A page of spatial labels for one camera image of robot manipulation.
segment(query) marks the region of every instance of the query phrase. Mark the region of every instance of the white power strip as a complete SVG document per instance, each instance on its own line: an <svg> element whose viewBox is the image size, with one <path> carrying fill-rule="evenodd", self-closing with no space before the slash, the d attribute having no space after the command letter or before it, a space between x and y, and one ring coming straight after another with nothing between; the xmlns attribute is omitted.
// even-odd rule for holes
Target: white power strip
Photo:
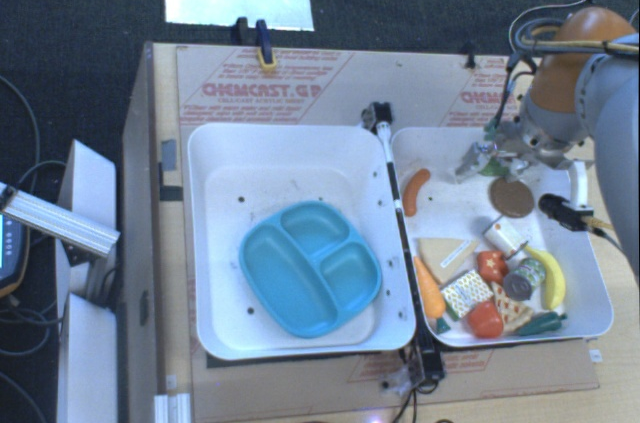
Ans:
<svg viewBox="0 0 640 423"><path fill-rule="evenodd" d="M154 404L155 423L191 423L191 396L188 393L156 395Z"/></svg>

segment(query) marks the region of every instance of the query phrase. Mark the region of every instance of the red tomato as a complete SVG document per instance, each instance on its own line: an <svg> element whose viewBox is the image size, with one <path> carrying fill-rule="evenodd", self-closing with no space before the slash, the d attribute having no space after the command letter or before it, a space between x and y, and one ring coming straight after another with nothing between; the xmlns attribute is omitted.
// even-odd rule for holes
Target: red tomato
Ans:
<svg viewBox="0 0 640 423"><path fill-rule="evenodd" d="M467 323L477 338L497 338L504 324L493 300L486 300L474 307L467 315Z"/></svg>
<svg viewBox="0 0 640 423"><path fill-rule="evenodd" d="M509 273L509 267L500 251L483 251L478 253L478 274L487 283L498 283L502 286L504 276Z"/></svg>

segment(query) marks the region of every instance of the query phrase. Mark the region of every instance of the sausage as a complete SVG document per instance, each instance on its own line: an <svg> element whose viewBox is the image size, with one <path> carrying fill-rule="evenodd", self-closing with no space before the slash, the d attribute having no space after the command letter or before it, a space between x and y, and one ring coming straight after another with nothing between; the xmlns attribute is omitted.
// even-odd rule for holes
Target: sausage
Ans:
<svg viewBox="0 0 640 423"><path fill-rule="evenodd" d="M404 214L407 217L413 217L418 211L416 200L418 198L418 191L427 181L431 178L431 172L429 169L420 169L407 183L402 194L402 207L404 208Z"/></svg>

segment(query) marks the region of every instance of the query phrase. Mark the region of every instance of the blue clip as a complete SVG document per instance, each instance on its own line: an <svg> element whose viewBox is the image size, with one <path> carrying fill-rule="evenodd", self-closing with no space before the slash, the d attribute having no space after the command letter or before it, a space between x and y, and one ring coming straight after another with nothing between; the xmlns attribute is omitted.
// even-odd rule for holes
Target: blue clip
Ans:
<svg viewBox="0 0 640 423"><path fill-rule="evenodd" d="M256 21L256 45L258 48L258 61L260 66L265 71L271 71L276 68L276 57L273 54L271 48L271 37L269 36L269 29L267 28L267 22L263 19Z"/></svg>

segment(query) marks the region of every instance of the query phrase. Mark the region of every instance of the carrot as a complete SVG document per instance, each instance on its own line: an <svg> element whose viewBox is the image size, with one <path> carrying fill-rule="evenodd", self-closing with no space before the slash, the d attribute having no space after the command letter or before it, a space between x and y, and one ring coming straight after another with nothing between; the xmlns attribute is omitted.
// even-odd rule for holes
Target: carrot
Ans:
<svg viewBox="0 0 640 423"><path fill-rule="evenodd" d="M402 194L402 207L407 217L413 217L418 212L418 192L422 185L429 181L429 178L431 178L429 169L420 169L407 183L404 194Z"/></svg>
<svg viewBox="0 0 640 423"><path fill-rule="evenodd" d="M422 298L424 314L429 318L440 318L444 314L447 305L444 301L438 283L429 272L429 269L418 256L413 257L413 264L416 267L418 287Z"/></svg>

